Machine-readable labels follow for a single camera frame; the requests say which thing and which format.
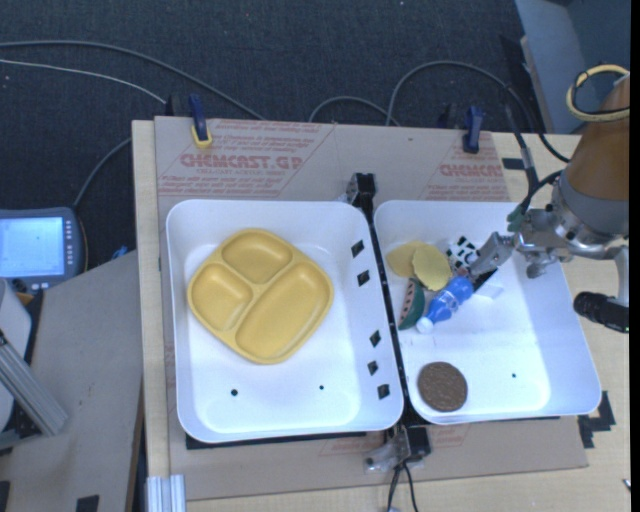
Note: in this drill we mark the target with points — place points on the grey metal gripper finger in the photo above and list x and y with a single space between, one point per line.
539 269
492 252

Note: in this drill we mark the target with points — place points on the yellow divided plate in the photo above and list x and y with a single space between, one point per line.
260 295

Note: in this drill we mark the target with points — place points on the thin black and white rod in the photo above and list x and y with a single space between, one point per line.
387 280

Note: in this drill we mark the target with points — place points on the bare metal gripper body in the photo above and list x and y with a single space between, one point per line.
545 235

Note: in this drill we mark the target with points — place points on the brown round biscuit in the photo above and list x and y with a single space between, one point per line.
442 386

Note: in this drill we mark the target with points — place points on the brown cardboard board, red print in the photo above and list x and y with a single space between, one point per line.
310 155

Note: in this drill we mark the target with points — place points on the white plastic tray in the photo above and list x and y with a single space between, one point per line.
525 340
280 390

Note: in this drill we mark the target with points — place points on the yellow round crisp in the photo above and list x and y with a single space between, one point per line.
399 259
432 267

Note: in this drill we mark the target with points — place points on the blue bottle with white cap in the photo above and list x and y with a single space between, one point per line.
450 300

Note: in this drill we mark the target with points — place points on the black and white carton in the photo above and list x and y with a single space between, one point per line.
464 250

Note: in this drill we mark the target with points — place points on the black cylinder on white bracket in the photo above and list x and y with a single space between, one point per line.
597 309

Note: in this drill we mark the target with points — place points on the red and green watermelon slice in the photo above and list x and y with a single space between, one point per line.
413 305

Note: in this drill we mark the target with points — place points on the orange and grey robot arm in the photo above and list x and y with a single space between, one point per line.
600 160

